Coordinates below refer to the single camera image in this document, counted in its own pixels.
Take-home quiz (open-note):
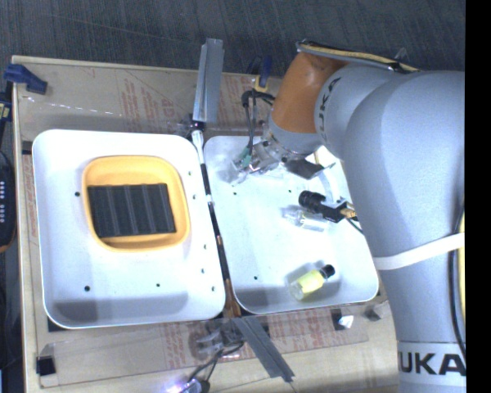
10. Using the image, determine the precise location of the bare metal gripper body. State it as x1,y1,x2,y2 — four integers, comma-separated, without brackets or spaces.
246,138,292,176

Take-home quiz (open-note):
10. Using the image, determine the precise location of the thin black and white rod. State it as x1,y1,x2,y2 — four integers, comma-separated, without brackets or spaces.
191,129,242,319

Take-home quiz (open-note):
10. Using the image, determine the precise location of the clear plastic bottle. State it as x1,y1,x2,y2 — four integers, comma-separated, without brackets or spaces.
283,204,327,233

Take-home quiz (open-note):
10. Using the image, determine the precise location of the white plastic tray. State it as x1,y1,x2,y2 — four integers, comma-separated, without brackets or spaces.
202,134,381,316
31,128,227,330

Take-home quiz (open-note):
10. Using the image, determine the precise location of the yellow bowl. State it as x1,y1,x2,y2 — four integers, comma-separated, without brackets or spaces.
81,154,191,254

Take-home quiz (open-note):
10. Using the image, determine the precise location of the black ribbed rectangular pad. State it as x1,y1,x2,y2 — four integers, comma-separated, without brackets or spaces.
86,183,178,239

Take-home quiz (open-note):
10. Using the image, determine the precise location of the yellow bottle with black cap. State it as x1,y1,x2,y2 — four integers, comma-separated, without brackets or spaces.
289,264,337,302

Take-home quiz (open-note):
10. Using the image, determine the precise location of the brown cardboard board, red print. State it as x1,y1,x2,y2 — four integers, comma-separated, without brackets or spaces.
17,61,395,389

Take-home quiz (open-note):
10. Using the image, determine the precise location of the black block with thin wires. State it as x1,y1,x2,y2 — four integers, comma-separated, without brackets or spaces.
196,319,247,356
174,116,208,139

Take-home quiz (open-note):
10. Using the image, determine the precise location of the black cylinder on white bracket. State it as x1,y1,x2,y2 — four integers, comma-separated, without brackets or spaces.
297,149,355,224

